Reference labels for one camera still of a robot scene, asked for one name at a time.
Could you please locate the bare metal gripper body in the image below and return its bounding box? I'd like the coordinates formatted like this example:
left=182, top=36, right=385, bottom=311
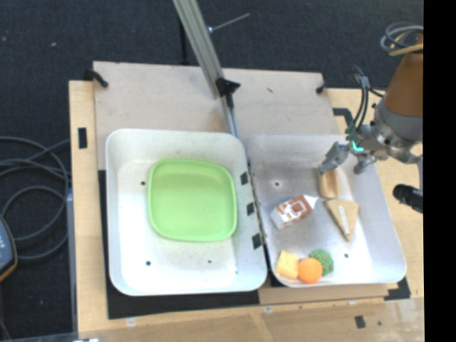
left=350, top=123, right=424, bottom=165

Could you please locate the tan sandwich wedge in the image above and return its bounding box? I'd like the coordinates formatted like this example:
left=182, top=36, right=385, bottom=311
left=323, top=198, right=360, bottom=243

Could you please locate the white and orange carton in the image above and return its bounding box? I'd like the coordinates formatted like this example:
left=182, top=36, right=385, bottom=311
left=269, top=194, right=319, bottom=231

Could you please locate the white plastic tray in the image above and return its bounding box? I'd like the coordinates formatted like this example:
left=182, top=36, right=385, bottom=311
left=105, top=128, right=269, bottom=297
left=245, top=133, right=408, bottom=289

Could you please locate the green broccoli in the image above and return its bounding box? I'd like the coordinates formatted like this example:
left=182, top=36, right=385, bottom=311
left=308, top=248, right=336, bottom=277

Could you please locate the orange fruit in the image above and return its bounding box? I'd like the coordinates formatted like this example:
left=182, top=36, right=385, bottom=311
left=297, top=256, right=323, bottom=285

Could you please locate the yellow cheese block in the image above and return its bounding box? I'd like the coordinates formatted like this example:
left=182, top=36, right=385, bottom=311
left=274, top=249, right=301, bottom=281

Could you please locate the green plate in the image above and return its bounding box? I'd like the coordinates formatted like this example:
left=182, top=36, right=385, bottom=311
left=147, top=157, right=239, bottom=243

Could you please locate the pale flat board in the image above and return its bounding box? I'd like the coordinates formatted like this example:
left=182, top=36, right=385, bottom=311
left=92, top=61, right=400, bottom=306

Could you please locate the black cylinder on white bracket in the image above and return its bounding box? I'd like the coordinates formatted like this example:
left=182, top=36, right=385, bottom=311
left=392, top=155, right=425, bottom=214

